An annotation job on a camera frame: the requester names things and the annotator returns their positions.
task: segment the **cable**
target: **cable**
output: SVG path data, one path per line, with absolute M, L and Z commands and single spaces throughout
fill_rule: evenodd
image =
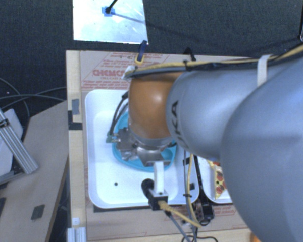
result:
M 110 135 L 110 136 L 113 135 L 113 131 L 114 131 L 115 126 L 116 126 L 116 123 L 117 123 L 117 117 L 118 117 L 118 120 L 119 120 L 119 117 L 121 116 L 121 115 L 117 116 L 117 115 L 118 115 L 118 111 L 119 111 L 119 109 L 120 109 L 122 103 L 123 103 L 127 98 L 128 98 L 128 91 L 126 91 L 126 92 L 122 95 L 121 101 L 119 102 L 119 104 L 118 104 L 118 106 L 117 106 L 117 108 L 116 108 L 116 111 L 115 111 L 115 113 L 114 113 L 114 115 L 113 115 L 113 119 L 112 119 L 112 122 L 111 122 L 111 126 L 110 126 L 110 129 L 109 129 L 109 132 L 108 132 L 108 135 Z
M 68 195 L 68 196 L 64 199 L 63 202 L 59 203 L 59 206 L 58 206 L 56 212 L 58 212 L 58 211 L 64 206 L 64 204 L 65 204 L 69 199 L 70 199 L 70 196 Z
M 213 239 L 215 242 L 219 242 L 214 236 L 198 236 L 197 239 Z
M 269 57 L 269 63 L 278 63 L 284 59 L 292 59 L 294 56 L 303 53 L 303 43 L 292 48 L 288 52 L 281 55 L 272 55 Z M 175 63 L 164 63 L 151 65 L 143 68 L 135 68 L 133 70 L 127 71 L 124 74 L 126 79 L 133 77 L 140 77 L 149 74 L 159 74 L 159 73 L 172 73 L 172 72 L 185 72 L 192 70 L 218 70 L 222 67 L 232 67 L 254 65 L 258 62 L 259 58 L 239 58 L 234 60 L 223 60 L 223 61 L 204 61 L 204 62 L 175 62 Z
M 191 170 L 192 170 L 193 158 L 194 158 L 194 156 L 193 156 L 193 154 L 191 153 L 191 154 L 190 154 L 190 162 L 189 162 L 189 165 L 188 165 L 187 183 L 186 183 L 187 194 L 188 194 L 188 195 L 190 194 L 190 177 L 191 177 Z M 193 219 L 194 219 L 195 222 L 198 222 L 198 221 L 197 221 L 197 218 L 196 218 L 196 215 L 195 215 L 195 213 L 194 213 L 193 207 L 192 207 L 191 198 L 190 198 L 190 197 L 186 197 L 186 198 L 187 198 L 187 200 L 188 200 L 188 205 L 189 205 L 189 208 L 190 208 L 192 217 L 193 217 Z
M 57 91 L 57 90 L 64 90 L 64 89 L 66 89 L 66 87 L 53 88 L 53 89 L 49 89 L 49 90 L 46 90 L 46 91 L 38 92 L 38 93 L 36 93 L 36 95 L 40 95 L 40 94 L 43 94 L 43 93 L 49 93 L 49 92 Z M 5 109 L 5 108 L 7 108 L 7 107 L 9 107 L 9 106 L 12 106 L 12 105 L 14 105 L 14 104 L 16 104 L 16 103 L 18 103 L 18 102 L 20 102 L 20 101 L 23 101 L 23 100 L 25 100 L 25 99 L 27 99 L 27 98 L 18 99 L 18 100 L 16 100 L 16 101 L 11 102 L 10 104 L 8 104 L 8 105 L 2 107 L 1 109 Z
M 185 220 L 186 222 L 192 224 L 195 227 L 198 227 L 198 228 L 202 227 L 199 223 L 196 223 L 195 221 L 190 220 L 189 218 L 187 218 L 185 215 L 183 215 L 179 211 L 176 211 L 174 208 L 172 208 L 171 206 L 169 206 L 165 201 L 158 201 L 158 205 L 160 206 L 161 210 L 174 213 L 177 216 L 179 216 L 181 219 Z
M 118 114 L 118 116 L 117 116 L 117 118 L 116 118 L 116 123 L 119 121 L 119 119 L 120 119 L 120 117 L 122 116 L 122 114 L 126 111 L 127 107 L 128 107 L 128 104 L 126 104 L 126 105 L 124 105 L 124 106 L 122 107 L 122 109 L 120 110 L 120 112 L 119 112 L 119 114 Z
M 176 146 L 177 145 L 177 143 L 176 142 L 174 142 L 174 143 L 170 143 L 168 146 L 167 146 L 167 148 L 172 148 L 172 147 L 174 147 L 174 146 Z
M 193 208 L 190 207 L 191 200 L 188 200 L 189 199 L 189 192 L 187 190 L 187 187 L 189 186 L 189 182 L 187 182 L 187 178 L 186 178 L 186 151 L 185 150 L 184 150 L 184 164 L 183 164 L 183 168 L 184 168 L 184 189 L 185 189 L 186 209 L 187 209 L 189 218 L 192 219 L 192 213 L 191 213 L 191 211 L 193 211 Z M 193 240 L 196 241 L 197 239 L 196 239 L 195 227 L 192 226 L 191 228 L 192 228 L 192 233 L 193 233 Z
M 57 101 L 64 101 L 63 99 L 59 99 L 56 97 L 51 97 L 51 96 L 46 96 L 46 95 L 38 95 L 38 94 L 20 94 L 20 95 L 10 95 L 10 96 L 5 96 L 5 97 L 1 97 L 0 100 L 2 99 L 9 99 L 9 98 L 16 98 L 16 97 L 38 97 L 38 98 L 46 98 L 46 99 L 53 99 L 53 100 L 57 100 Z
M 17 94 L 20 95 L 20 92 L 19 92 L 12 84 L 10 84 L 9 82 L 7 82 L 6 80 L 4 80 L 4 79 L 2 79 L 2 78 L 0 78 L 0 81 L 3 82 L 3 83 L 5 83 L 6 85 L 8 85 L 8 86 L 9 86 L 10 88 L 12 88 Z M 24 101 L 24 105 L 25 105 L 25 108 L 26 108 L 27 117 L 28 117 L 28 119 L 30 119 L 29 107 L 28 107 L 26 101 Z
M 177 223 L 177 221 L 174 219 L 173 215 L 170 212 L 165 212 L 165 214 L 172 220 L 172 222 L 175 224 L 175 226 L 178 228 L 178 230 L 184 236 L 183 239 L 186 239 L 187 242 L 191 242 L 191 240 L 188 238 L 189 236 L 184 232 L 182 227 Z

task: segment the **white tray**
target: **white tray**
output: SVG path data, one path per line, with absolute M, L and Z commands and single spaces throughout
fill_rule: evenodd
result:
M 112 144 L 106 143 L 115 109 L 125 91 L 93 90 L 85 98 L 88 183 L 92 202 L 105 209 L 147 206 L 141 183 L 154 179 L 154 173 L 141 171 L 119 162 L 112 153 Z M 178 148 L 173 164 L 164 172 L 164 186 L 169 204 L 185 204 L 183 149 Z M 191 172 L 191 200 L 198 198 L 199 188 L 195 166 Z

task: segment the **cardboard sheet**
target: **cardboard sheet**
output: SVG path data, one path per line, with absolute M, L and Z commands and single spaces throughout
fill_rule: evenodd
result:
M 83 143 L 86 177 L 86 227 L 88 241 L 179 233 L 172 221 L 162 211 L 153 212 L 151 209 L 132 209 L 94 212 L 94 205 L 88 196 L 84 99 L 86 95 L 94 89 L 128 89 L 130 83 L 122 80 L 121 77 L 128 65 L 134 64 L 135 57 L 136 53 L 127 52 L 80 52 Z M 220 61 L 234 58 L 236 57 L 196 56 L 198 61 Z M 190 56 L 145 54 L 145 60 L 141 66 L 182 62 L 183 60 L 190 60 Z M 186 207 L 181 206 L 178 207 L 178 209 L 184 211 Z M 214 211 L 215 219 L 212 220 L 208 226 L 203 227 L 199 231 L 247 228 L 234 205 L 214 206 Z M 188 226 L 183 227 L 183 229 L 186 232 L 190 232 Z

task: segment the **black floor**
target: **black floor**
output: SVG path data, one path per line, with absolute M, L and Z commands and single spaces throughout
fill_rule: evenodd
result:
M 183 53 L 189 46 L 195 54 L 260 56 L 284 53 L 299 44 L 302 0 L 143 0 L 143 3 L 149 39 L 147 52 Z M 74 41 L 72 21 L 72 0 L 0 0 L 0 78 L 21 94 L 61 87 L 47 95 L 66 99 L 63 89 L 66 50 L 136 52 L 138 49 L 138 45 Z M 15 94 L 0 81 L 0 98 Z M 0 106 L 16 100 L 1 99 Z M 29 98 L 29 115 L 56 103 Z M 18 103 L 12 107 L 26 126 L 25 105 Z M 64 216 L 59 219 L 59 229 L 63 229 Z
M 55 222 L 49 242 L 65 242 L 66 230 L 70 227 L 70 193 L 66 181 L 63 187 L 59 206 L 57 208 Z

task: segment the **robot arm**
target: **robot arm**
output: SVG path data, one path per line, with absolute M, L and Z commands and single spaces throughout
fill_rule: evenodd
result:
M 271 58 L 260 87 L 256 60 L 136 71 L 129 131 L 145 149 L 161 151 L 174 139 L 197 156 L 221 161 L 231 198 L 255 235 L 263 242 L 300 242 L 303 45 Z

